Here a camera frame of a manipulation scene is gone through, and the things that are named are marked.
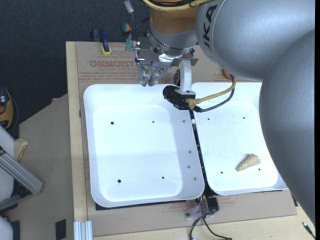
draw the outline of cable connector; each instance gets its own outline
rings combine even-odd
[[[129,14],[132,14],[135,11],[130,0],[125,0],[123,3],[124,3],[125,8]]]

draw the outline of gray floor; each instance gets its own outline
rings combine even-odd
[[[149,15],[131,3],[136,23]],[[131,22],[123,0],[0,0],[0,86],[15,98],[19,122],[67,93],[66,41],[89,41],[92,28],[105,28],[110,42],[124,42],[122,25]]]

